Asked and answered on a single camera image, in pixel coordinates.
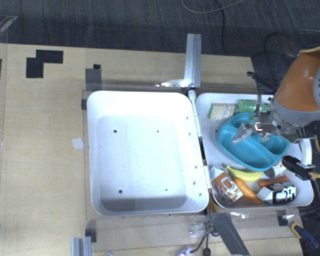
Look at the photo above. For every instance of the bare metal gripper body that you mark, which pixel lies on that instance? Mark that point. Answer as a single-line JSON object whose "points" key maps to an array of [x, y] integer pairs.
{"points": [[268, 125]]}

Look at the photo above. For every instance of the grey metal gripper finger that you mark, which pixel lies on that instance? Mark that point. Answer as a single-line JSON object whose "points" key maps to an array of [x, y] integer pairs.
{"points": [[264, 136], [242, 133]]}

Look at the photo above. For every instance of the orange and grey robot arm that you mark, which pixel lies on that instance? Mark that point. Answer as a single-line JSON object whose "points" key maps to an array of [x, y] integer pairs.
{"points": [[296, 89]]}

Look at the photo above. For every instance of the blue divided plate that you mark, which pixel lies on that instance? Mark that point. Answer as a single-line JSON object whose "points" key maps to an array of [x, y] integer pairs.
{"points": [[252, 153]]}

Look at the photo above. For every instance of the green bottle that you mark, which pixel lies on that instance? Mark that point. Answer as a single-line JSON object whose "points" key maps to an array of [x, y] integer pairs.
{"points": [[246, 105]]}

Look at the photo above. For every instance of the green and white dotted packet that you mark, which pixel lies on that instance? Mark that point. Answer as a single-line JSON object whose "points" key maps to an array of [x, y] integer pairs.
{"points": [[221, 111]]}

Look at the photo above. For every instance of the white plastic tray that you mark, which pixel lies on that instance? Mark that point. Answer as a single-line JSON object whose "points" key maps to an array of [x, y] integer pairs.
{"points": [[210, 143], [146, 156]]}

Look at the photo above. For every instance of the white and brown cup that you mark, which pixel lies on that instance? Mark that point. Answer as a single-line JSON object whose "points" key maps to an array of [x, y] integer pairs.
{"points": [[278, 168]]}

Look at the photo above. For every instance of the yellow banana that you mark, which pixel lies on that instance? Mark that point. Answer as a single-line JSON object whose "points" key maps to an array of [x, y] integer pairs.
{"points": [[245, 174]]}

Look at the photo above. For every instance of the thin black and white rod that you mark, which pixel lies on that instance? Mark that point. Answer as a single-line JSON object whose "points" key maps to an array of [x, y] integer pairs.
{"points": [[198, 124]]}

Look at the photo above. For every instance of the orange sausage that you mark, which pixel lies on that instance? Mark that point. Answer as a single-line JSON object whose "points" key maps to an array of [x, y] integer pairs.
{"points": [[272, 182]]}

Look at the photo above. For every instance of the brown and white carton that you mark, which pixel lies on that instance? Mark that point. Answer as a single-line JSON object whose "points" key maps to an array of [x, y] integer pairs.
{"points": [[226, 188]]}

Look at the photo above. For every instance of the orange carrot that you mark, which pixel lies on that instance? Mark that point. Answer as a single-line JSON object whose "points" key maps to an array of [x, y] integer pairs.
{"points": [[246, 191]]}

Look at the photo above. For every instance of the black and white carton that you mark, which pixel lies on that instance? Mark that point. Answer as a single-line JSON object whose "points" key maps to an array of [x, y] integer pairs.
{"points": [[278, 193]]}

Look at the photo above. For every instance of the black cylinder on white bracket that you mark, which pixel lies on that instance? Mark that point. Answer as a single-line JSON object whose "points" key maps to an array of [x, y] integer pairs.
{"points": [[296, 165]]}

